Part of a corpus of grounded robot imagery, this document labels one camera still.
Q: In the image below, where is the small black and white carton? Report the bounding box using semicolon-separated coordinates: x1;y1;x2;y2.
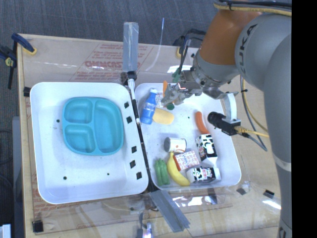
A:
186;166;221;184

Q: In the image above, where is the yellow banana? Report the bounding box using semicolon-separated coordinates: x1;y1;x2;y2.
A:
166;152;191;187

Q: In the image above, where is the brown cardboard board, red print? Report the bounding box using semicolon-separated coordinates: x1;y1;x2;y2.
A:
21;37;281;235

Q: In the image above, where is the white carton with red pattern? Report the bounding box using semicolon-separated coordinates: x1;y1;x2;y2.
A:
172;150;201;171

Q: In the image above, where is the black cylinder on white bracket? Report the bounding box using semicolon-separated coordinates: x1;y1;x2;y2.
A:
202;87;242;136

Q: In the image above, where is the blue bottle with white cap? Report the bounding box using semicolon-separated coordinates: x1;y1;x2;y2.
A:
140;88;159;125

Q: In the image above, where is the green asparagus bundle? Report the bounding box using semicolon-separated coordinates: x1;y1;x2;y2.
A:
155;158;171;186

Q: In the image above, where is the blue divided plate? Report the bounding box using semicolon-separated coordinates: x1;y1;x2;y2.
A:
61;97;124;156

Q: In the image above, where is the orange sausage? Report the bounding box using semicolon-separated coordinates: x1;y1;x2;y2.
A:
195;111;210;135

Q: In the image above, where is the tall black and white carton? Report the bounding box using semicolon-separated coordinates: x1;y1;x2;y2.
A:
195;134;218;168

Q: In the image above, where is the orange carrot with green top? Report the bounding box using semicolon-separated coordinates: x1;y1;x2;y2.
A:
162;80;183;111

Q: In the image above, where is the white can with orange print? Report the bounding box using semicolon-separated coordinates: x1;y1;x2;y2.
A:
163;137;187;153

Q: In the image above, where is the white plastic tray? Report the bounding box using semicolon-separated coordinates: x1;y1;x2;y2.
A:
135;82;242;192
29;81;149;205

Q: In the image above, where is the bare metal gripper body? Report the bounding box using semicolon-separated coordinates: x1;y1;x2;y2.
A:
174;69;208;97

